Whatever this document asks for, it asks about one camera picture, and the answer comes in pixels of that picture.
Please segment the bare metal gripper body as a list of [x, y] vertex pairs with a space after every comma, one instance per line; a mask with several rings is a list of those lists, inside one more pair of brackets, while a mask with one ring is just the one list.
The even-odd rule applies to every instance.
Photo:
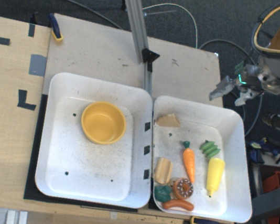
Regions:
[[268, 68], [245, 65], [237, 68], [235, 75], [238, 86], [249, 88], [259, 93], [280, 94], [280, 77]]

